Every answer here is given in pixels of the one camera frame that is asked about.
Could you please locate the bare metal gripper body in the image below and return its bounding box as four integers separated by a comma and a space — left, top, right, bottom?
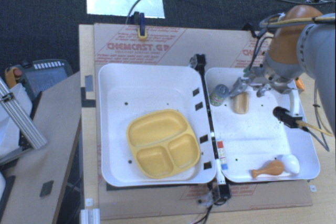
247, 68, 292, 94

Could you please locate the tan bread bun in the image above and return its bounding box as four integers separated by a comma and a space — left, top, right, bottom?
233, 91, 250, 115

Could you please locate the green can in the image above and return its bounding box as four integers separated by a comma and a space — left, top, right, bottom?
209, 84, 230, 108

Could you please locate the small orange wedge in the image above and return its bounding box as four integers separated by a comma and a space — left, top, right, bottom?
295, 78, 306, 92

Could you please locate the thin black and white rod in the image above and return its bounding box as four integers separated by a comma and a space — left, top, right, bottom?
196, 61, 226, 188

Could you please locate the white plastic tray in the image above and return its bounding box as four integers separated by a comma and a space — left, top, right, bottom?
204, 67, 321, 184
98, 62, 218, 188

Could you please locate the white packet red blue print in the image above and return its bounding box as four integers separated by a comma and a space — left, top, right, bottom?
216, 140, 228, 170

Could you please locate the brown chicken drumstick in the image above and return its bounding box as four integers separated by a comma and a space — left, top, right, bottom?
251, 160, 285, 179

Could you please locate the white egg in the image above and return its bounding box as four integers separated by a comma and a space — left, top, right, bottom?
278, 154, 300, 175

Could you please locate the brown cardboard board red print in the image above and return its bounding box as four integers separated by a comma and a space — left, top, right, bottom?
93, 23, 313, 220

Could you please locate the yellow divided plate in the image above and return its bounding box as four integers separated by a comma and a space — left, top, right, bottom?
126, 109, 201, 179

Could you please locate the black cylinder on white bracket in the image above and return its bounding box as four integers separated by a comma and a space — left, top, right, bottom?
272, 89, 304, 129

